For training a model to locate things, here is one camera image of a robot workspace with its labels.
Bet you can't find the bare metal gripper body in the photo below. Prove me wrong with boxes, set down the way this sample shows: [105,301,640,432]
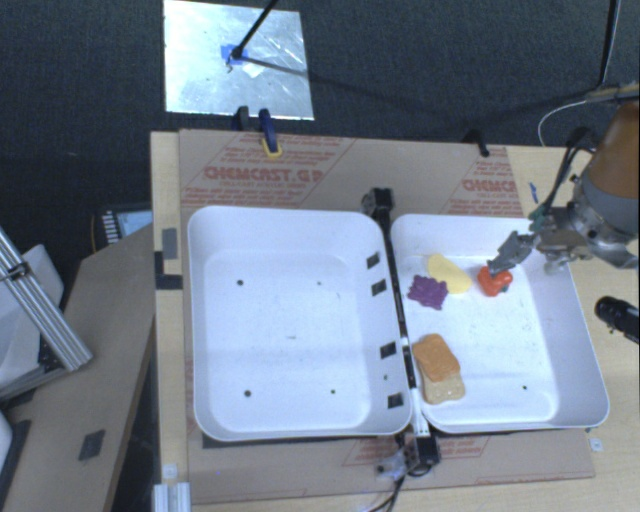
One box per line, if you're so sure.
[531,203,640,275]

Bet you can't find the yellow banana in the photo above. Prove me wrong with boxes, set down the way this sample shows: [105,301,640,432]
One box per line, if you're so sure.
[426,253,474,296]

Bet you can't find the purple grapes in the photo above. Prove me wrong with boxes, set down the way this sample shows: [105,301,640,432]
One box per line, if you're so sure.
[406,274,449,312]

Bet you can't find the white plastic tray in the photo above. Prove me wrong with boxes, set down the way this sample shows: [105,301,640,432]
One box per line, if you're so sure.
[186,204,414,443]
[389,213,611,436]

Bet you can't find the brown cardboard board red print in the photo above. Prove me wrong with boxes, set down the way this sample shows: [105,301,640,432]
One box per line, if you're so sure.
[177,128,597,506]

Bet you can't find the thin black and white rod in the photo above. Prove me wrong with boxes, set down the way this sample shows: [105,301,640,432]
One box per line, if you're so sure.
[375,209,420,437]

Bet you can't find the orange biscuit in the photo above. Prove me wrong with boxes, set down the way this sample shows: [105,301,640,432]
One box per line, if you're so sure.
[411,333,462,383]

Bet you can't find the tan bread slice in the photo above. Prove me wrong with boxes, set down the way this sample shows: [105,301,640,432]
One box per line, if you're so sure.
[422,371,467,406]

